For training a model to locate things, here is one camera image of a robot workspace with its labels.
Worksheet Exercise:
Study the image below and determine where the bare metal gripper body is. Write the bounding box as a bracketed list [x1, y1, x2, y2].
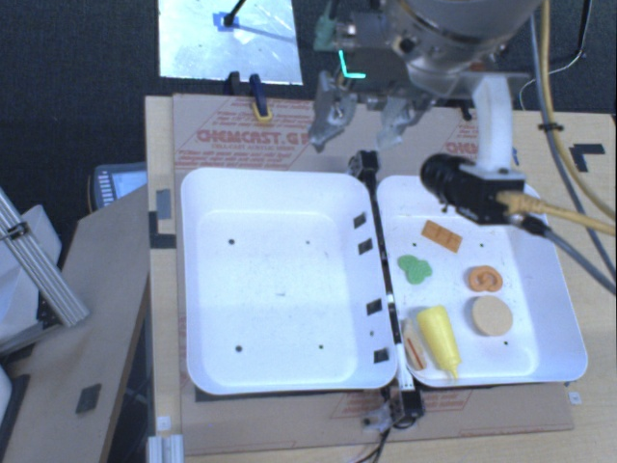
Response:
[334, 10, 488, 113]

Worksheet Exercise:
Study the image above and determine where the brown cardboard board red print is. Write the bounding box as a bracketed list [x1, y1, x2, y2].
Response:
[171, 93, 576, 457]

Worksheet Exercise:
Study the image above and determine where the orange rectangular biscuit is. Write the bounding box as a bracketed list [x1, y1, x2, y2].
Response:
[419, 219, 464, 255]

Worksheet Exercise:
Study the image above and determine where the thin black and white rod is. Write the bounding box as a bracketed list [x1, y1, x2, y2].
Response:
[363, 171, 415, 395]

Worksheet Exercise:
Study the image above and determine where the green lettuce leaf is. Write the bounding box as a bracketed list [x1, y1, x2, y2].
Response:
[396, 254, 433, 286]

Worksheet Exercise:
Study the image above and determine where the white plastic tray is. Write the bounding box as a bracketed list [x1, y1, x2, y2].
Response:
[179, 166, 399, 396]
[375, 174, 589, 389]

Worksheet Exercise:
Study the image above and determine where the orange pretzel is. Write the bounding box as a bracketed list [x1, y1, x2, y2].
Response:
[467, 264, 504, 293]

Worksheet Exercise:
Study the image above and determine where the tan round biscuit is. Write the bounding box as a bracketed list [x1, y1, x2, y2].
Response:
[470, 294, 514, 338]

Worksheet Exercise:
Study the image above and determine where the yellow mustard bottle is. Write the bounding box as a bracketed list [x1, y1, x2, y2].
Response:
[416, 304, 463, 381]

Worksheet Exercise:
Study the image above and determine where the hot dog in bun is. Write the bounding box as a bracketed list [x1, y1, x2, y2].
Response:
[401, 317, 429, 372]

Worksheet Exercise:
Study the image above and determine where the black block with thin wires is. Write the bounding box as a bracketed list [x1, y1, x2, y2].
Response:
[347, 149, 381, 178]
[388, 389, 427, 429]

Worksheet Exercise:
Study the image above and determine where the black cylinder on white bracket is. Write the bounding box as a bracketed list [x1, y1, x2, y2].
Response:
[419, 75, 527, 226]

